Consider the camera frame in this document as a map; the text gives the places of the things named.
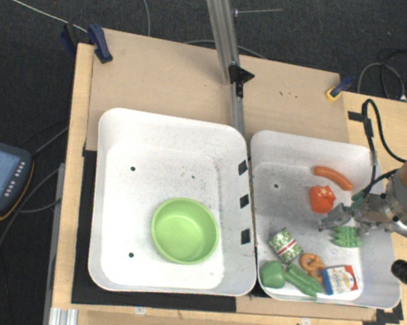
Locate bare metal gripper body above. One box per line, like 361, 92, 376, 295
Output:
347, 189, 407, 237

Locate green pea pods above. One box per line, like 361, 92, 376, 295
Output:
328, 222, 367, 252

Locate red bell pepper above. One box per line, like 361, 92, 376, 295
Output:
305, 181, 340, 217

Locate orange sausage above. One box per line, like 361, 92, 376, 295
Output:
310, 164, 357, 193

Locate white plastic tray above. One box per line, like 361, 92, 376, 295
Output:
73, 104, 280, 313
227, 127, 407, 319

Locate brown pretzel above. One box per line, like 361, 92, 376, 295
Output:
296, 252, 328, 283

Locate blue white red carton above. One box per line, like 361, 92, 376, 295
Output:
317, 260, 367, 301

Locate green red white can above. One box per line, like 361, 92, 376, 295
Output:
265, 225, 308, 267

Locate green beans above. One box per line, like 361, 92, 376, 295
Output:
280, 262, 328, 299

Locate green bell pepper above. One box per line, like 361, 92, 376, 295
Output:
256, 258, 289, 291

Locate green bowl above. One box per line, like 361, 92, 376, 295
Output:
145, 192, 226, 271

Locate brown cardboard board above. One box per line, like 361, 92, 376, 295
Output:
55, 26, 407, 325

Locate black cylinder on white bracket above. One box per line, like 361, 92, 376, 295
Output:
381, 218, 407, 293

